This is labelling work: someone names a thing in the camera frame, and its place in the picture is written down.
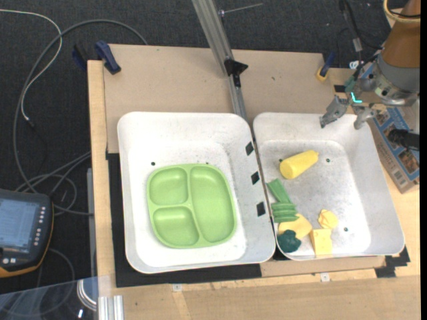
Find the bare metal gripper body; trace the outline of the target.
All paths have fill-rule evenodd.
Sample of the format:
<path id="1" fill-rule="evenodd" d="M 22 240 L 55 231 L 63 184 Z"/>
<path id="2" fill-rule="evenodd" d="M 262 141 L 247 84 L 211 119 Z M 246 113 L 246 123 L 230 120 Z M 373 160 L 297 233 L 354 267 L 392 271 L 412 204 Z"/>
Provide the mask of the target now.
<path id="1" fill-rule="evenodd" d="M 348 96 L 350 103 L 358 107 L 406 107 L 418 100 L 419 93 L 400 89 L 382 75 L 367 74 L 348 84 Z"/>

